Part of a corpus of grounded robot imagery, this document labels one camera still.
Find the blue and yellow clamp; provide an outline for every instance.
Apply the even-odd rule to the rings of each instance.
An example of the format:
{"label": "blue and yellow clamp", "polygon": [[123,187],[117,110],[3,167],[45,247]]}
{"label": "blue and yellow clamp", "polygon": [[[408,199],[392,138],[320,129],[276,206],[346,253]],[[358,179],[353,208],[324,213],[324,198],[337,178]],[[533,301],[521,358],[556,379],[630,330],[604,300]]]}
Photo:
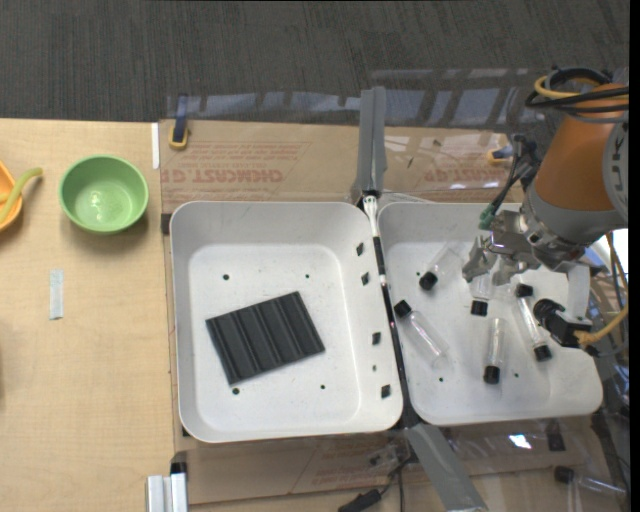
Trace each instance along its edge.
{"label": "blue and yellow clamp", "polygon": [[169,146],[173,149],[184,149],[187,147],[189,130],[187,129],[187,104],[189,96],[178,95],[178,106],[176,108],[176,123],[169,130]]}

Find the white strip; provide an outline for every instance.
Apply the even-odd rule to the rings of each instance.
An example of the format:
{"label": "white strip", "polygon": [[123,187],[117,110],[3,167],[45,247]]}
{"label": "white strip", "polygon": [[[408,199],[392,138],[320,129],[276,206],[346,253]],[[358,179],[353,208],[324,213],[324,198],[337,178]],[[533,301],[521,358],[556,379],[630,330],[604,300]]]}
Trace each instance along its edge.
{"label": "white strip", "polygon": [[153,159],[153,168],[160,168],[160,134],[158,123],[151,123],[151,157]]}
{"label": "white strip", "polygon": [[64,270],[54,268],[49,272],[49,320],[62,318],[64,314],[63,282]]}

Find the black cap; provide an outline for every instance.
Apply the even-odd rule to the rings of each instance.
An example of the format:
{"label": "black cap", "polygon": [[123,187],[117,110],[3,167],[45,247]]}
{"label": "black cap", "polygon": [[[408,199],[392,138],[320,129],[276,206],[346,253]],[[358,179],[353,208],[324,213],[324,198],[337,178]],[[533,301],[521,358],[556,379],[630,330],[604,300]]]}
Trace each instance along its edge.
{"label": "black cap", "polygon": [[551,359],[551,350],[547,345],[540,345],[533,349],[533,353],[536,355],[536,361],[542,362]]}
{"label": "black cap", "polygon": [[431,290],[431,288],[433,288],[433,285],[435,285],[437,282],[438,276],[433,272],[427,272],[420,278],[418,284],[420,284],[420,288],[422,288],[423,290]]}
{"label": "black cap", "polygon": [[520,283],[516,286],[516,297],[531,297],[533,295],[533,286],[529,286],[528,284]]}
{"label": "black cap", "polygon": [[567,466],[556,466],[553,470],[553,477],[563,484],[570,484],[573,482],[574,476],[575,472],[573,469],[568,468]]}
{"label": "black cap", "polygon": [[393,306],[393,310],[400,318],[404,318],[412,311],[411,306],[409,306],[409,304],[407,304],[407,302],[404,300],[401,300],[395,306]]}
{"label": "black cap", "polygon": [[500,368],[497,366],[485,366],[483,378],[487,384],[497,384],[500,382]]}
{"label": "black cap", "polygon": [[471,303],[471,314],[478,316],[487,316],[487,310],[489,309],[489,303],[483,300],[474,300]]}

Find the white plastic tray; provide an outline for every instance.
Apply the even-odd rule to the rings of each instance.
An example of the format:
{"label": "white plastic tray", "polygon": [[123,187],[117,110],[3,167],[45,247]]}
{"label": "white plastic tray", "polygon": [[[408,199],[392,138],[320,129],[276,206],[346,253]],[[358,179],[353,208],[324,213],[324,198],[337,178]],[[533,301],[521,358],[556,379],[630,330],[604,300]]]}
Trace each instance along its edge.
{"label": "white plastic tray", "polygon": [[[360,210],[191,202],[174,212],[170,230],[178,404],[192,436],[250,441],[383,431],[398,421],[403,399],[371,229]],[[325,351],[230,386],[205,320],[294,291]]]}
{"label": "white plastic tray", "polygon": [[[391,203],[380,210],[379,225],[393,303],[405,299],[433,321],[450,345],[451,365],[435,371],[403,345],[411,403],[425,421],[459,425],[490,421],[589,414],[602,400],[595,364],[582,350],[564,348],[549,337],[553,358],[537,362],[519,334],[513,310],[492,299],[487,317],[471,315],[469,285],[460,276],[438,293],[418,285],[419,275],[447,241],[471,248],[485,205]],[[505,206],[514,209],[514,205]],[[567,303],[564,274],[546,269],[527,271],[517,281],[534,287],[535,300]],[[501,316],[510,327],[508,364],[499,385],[482,375],[488,318]],[[399,332],[401,342],[402,330]]]}

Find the black connector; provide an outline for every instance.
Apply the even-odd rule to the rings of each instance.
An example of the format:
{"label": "black connector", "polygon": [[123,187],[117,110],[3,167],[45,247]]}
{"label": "black connector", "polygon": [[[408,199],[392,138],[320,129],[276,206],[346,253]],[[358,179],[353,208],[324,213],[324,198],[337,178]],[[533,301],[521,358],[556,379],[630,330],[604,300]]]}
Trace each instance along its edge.
{"label": "black connector", "polygon": [[360,512],[372,505],[375,505],[382,499],[382,494],[378,489],[373,489],[364,494],[358,494],[356,498],[346,505],[342,505],[338,512]]}

